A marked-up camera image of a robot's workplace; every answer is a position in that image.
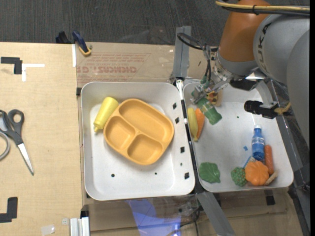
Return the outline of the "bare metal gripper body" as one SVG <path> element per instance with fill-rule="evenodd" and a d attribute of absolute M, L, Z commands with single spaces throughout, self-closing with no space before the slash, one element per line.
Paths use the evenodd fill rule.
<path fill-rule="evenodd" d="M 228 71 L 225 71 L 216 61 L 208 59 L 206 61 L 206 71 L 202 77 L 200 84 L 196 87 L 204 89 L 207 87 L 212 88 L 219 92 L 230 83 L 232 79 L 232 74 Z"/>

